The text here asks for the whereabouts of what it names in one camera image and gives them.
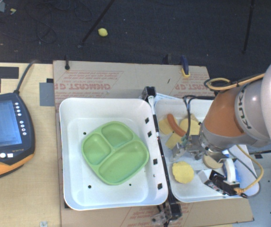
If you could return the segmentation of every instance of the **black floor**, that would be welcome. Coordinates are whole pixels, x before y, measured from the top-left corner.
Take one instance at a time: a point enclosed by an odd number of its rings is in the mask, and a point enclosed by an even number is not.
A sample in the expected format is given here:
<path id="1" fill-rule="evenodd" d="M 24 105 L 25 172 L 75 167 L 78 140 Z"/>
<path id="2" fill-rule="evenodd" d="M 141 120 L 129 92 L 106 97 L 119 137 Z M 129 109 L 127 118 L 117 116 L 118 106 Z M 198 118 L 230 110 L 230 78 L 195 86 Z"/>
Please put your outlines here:
<path id="1" fill-rule="evenodd" d="M 0 62 L 64 60 L 206 66 L 242 79 L 271 64 L 271 0 L 4 0 Z M 252 23 L 245 46 L 250 11 Z M 97 29 L 104 27 L 107 37 Z"/>

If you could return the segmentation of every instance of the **green divided plate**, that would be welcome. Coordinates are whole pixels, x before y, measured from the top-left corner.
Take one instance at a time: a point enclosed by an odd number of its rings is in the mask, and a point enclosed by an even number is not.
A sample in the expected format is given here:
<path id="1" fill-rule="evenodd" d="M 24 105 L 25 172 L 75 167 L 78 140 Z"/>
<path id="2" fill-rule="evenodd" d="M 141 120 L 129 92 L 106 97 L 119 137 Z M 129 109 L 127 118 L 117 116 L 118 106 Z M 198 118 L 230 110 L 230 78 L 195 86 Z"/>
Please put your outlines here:
<path id="1" fill-rule="evenodd" d="M 87 135 L 81 151 L 96 175 L 109 185 L 124 183 L 149 159 L 142 140 L 127 125 L 117 121 L 106 123 Z"/>

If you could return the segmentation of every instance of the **button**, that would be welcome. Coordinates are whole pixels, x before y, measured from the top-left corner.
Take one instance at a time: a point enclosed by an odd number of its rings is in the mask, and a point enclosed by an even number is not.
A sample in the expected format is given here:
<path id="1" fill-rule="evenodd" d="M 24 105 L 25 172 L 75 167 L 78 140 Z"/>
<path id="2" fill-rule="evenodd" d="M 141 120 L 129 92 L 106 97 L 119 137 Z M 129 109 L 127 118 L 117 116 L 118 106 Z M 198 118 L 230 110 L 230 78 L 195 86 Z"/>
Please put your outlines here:
<path id="1" fill-rule="evenodd" d="M 6 158 L 6 153 L 4 153 L 4 152 L 2 152 L 2 153 L 0 153 L 0 158 Z"/>

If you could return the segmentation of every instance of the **yellow cable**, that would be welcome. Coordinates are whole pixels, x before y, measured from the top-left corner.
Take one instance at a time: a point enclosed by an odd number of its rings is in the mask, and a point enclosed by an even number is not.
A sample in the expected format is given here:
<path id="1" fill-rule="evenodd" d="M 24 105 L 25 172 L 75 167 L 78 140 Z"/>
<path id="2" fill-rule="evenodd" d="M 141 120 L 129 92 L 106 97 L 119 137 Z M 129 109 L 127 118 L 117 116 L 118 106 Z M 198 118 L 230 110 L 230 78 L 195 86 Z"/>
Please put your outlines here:
<path id="1" fill-rule="evenodd" d="M 259 168 L 260 168 L 260 170 L 261 170 L 261 172 L 260 172 L 260 175 L 259 175 L 259 177 L 254 181 L 254 182 L 252 182 L 250 185 L 248 185 L 247 187 L 245 187 L 245 188 L 239 188 L 239 187 L 236 187 L 236 188 L 234 188 L 234 191 L 238 194 L 238 195 L 240 195 L 240 194 L 242 194 L 242 193 L 244 193 L 245 191 L 247 191 L 249 188 L 251 188 L 251 187 L 253 187 L 256 183 L 258 183 L 260 180 L 261 180 L 261 178 L 262 178 L 262 176 L 263 176 L 263 167 L 262 167 L 262 165 L 260 165 L 255 159 L 253 159 L 250 155 L 248 155 L 239 145 L 237 145 L 237 147 L 247 156 L 247 157 L 249 157 L 254 163 L 256 163 L 258 166 L 259 166 Z"/>
<path id="2" fill-rule="evenodd" d="M 255 76 L 255 77 L 252 77 L 252 78 L 249 78 L 249 79 L 246 79 L 246 80 L 243 80 L 243 81 L 240 81 L 240 82 L 237 82 L 237 83 L 234 83 L 234 84 L 231 84 L 231 85 L 228 85 L 228 86 L 223 86 L 223 87 L 215 87 L 215 86 L 212 86 L 211 84 L 212 84 L 212 82 L 215 82 L 215 81 L 225 81 L 225 82 L 228 82 L 228 83 L 230 83 L 231 81 L 228 80 L 228 79 L 225 79 L 225 78 L 215 78 L 215 79 L 211 79 L 208 82 L 206 82 L 206 86 L 209 89 L 216 90 L 216 91 L 228 90 L 228 89 L 238 87 L 238 86 L 242 86 L 242 85 L 247 84 L 249 82 L 261 79 L 261 78 L 263 78 L 264 74 L 265 73 L 260 74 L 260 75 Z"/>

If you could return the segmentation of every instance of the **black post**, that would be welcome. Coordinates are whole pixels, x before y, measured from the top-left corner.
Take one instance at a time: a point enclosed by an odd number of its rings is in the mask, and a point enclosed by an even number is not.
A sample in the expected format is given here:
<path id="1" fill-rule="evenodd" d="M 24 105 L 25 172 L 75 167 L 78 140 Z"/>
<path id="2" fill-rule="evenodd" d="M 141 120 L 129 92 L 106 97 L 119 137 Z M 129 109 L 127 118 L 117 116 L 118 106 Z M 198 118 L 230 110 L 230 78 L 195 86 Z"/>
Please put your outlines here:
<path id="1" fill-rule="evenodd" d="M 85 41 L 88 39 L 89 35 L 93 32 L 93 30 L 95 29 L 95 27 L 98 25 L 98 23 L 102 20 L 102 18 L 104 17 L 104 15 L 106 14 L 106 12 L 110 9 L 110 7 L 112 6 L 112 4 L 114 3 L 115 0 L 111 0 L 109 2 L 109 4 L 107 5 L 107 7 L 104 9 L 104 11 L 101 13 L 101 15 L 98 17 L 98 19 L 96 20 L 96 22 L 92 25 L 92 27 L 90 28 L 90 30 L 88 31 L 88 33 L 86 34 L 86 36 L 84 37 L 84 39 L 80 42 L 80 44 L 78 45 L 78 48 L 81 48 L 84 46 Z"/>
<path id="2" fill-rule="evenodd" d="M 247 33 L 245 35 L 245 44 L 244 44 L 244 49 L 243 53 L 245 53 L 248 45 L 248 40 L 249 40 L 249 34 L 250 34 L 250 28 L 251 28 L 251 21 L 252 21 L 252 15 L 253 15 L 253 9 L 255 7 L 255 0 L 251 0 L 251 5 L 250 5 L 250 15 L 249 15 L 249 21 L 248 21 L 248 26 L 247 26 Z"/>

